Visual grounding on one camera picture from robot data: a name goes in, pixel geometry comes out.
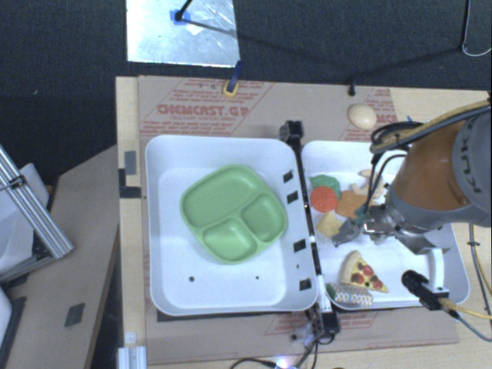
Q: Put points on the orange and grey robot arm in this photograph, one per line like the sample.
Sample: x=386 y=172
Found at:
x=434 y=175

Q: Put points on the white plastic tray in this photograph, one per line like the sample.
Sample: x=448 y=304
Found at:
x=399 y=267
x=169 y=244

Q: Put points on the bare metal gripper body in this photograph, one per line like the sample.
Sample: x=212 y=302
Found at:
x=382 y=221

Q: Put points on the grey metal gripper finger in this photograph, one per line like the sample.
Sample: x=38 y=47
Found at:
x=378 y=239
x=346 y=233

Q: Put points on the beige toy egg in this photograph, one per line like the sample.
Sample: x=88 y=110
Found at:
x=362 y=116

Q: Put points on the green divided plate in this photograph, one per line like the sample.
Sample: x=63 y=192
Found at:
x=230 y=213

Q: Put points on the white patterned cupcake wrapper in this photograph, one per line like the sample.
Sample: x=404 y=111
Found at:
x=351 y=298

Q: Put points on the black cylinder on white bracket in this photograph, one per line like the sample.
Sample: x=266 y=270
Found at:
x=423 y=283

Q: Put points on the orange round toy slice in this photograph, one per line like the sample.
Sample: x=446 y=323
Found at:
x=323 y=199

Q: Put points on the orange-brown toy roast chicken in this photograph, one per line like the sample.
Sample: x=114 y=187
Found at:
x=350 y=204

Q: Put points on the yellow toy cheese wedge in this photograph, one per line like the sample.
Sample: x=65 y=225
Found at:
x=328 y=224

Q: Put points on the beige toy biscuit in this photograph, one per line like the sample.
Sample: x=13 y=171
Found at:
x=361 y=189

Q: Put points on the thin black and white rod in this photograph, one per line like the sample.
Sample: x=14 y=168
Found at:
x=309 y=221

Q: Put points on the brown cardboard board red print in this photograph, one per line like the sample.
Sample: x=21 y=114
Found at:
x=215 y=106

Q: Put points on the green toy lettuce leaf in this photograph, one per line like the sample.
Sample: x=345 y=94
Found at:
x=326 y=182

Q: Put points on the toy pizza slice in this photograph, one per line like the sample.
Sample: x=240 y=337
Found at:
x=359 y=271

